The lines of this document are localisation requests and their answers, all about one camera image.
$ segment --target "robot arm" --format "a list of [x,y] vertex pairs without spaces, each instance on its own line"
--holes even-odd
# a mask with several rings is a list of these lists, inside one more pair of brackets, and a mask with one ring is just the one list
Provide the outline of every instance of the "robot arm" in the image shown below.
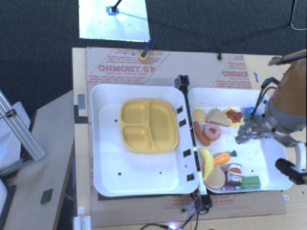
[[[246,143],[250,139],[271,138],[283,144],[285,147],[294,147],[296,164],[279,159],[276,167],[296,184],[306,184],[306,144],[291,137],[291,133],[306,127],[306,50],[302,54],[291,54],[291,60],[296,55],[296,60],[287,70],[279,82],[275,78],[269,78],[261,86],[261,92],[256,106],[251,115],[240,126],[236,142]],[[280,63],[284,59],[289,62],[287,56],[275,59]],[[277,87],[271,98],[265,103],[264,113],[256,115],[258,105],[262,102],[265,92],[274,87],[267,87],[275,83]]]

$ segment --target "metal clamp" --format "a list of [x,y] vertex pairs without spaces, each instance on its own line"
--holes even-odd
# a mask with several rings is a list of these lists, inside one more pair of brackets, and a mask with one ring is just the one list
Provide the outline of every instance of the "metal clamp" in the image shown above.
[[16,110],[15,109],[11,109],[8,112],[6,112],[5,115],[0,116],[0,119],[3,119],[5,117],[12,117],[12,116],[15,116],[16,114],[17,114]]

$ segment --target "bread slice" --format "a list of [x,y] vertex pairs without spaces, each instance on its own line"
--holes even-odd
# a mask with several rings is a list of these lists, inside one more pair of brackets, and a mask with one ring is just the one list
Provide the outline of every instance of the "bread slice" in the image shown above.
[[230,126],[229,121],[224,114],[217,108],[214,108],[208,115],[206,121],[208,123],[214,123],[222,126]]

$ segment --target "hole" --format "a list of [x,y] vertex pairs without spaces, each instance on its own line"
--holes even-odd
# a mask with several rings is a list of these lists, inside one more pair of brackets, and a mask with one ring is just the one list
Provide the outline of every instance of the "hole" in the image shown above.
[[188,175],[187,175],[187,182],[188,182],[188,181],[192,181],[192,180],[194,180],[194,179],[195,179],[194,174],[188,174]]
[[210,131],[210,133],[213,134],[213,135],[216,133],[216,129],[215,129],[215,128],[210,128],[209,131]]
[[181,121],[179,122],[179,127],[184,126],[186,123],[187,123],[187,122],[186,122],[185,119],[181,120]]
[[185,158],[186,156],[189,156],[189,155],[191,155],[191,149],[186,150],[186,151],[183,152],[183,157],[184,157],[184,158]]
[[182,108],[182,106],[181,106],[181,107],[179,107],[179,108],[177,109],[177,114],[181,113],[182,111],[183,111],[183,108]]

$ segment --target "wooden table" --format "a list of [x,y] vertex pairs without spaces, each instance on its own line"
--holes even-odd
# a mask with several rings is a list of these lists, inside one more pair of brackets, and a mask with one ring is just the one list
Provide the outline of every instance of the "wooden table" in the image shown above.
[[[289,65],[268,67],[268,62],[273,56],[244,55],[244,61],[248,71],[251,87],[259,90],[262,82],[274,76],[281,79]],[[84,48],[73,49],[73,81],[74,81],[74,105],[78,105],[78,95],[87,93],[87,71],[86,71],[86,50]],[[88,116],[87,106],[79,109],[79,116]],[[306,129],[293,134],[293,137],[306,142]],[[83,207],[85,212],[79,212],[80,217],[91,215],[90,198],[90,169],[89,169],[89,137],[88,124],[79,123],[75,125],[75,149],[76,149],[76,175],[77,175],[77,207]],[[286,153],[290,161],[295,161],[295,152],[287,148]],[[283,192],[285,198],[286,214],[271,216],[254,216],[243,218],[225,218],[200,220],[198,229],[304,229],[307,225],[305,212],[307,210],[307,187],[305,185],[293,185]],[[137,230],[142,225],[127,225],[95,228],[95,230]],[[187,229],[193,229],[190,223]]]
[[[7,186],[16,185],[5,230],[57,229],[74,156],[73,127],[72,91],[38,109],[32,134],[47,155],[5,181]],[[41,203],[47,190],[52,190],[52,197]]]

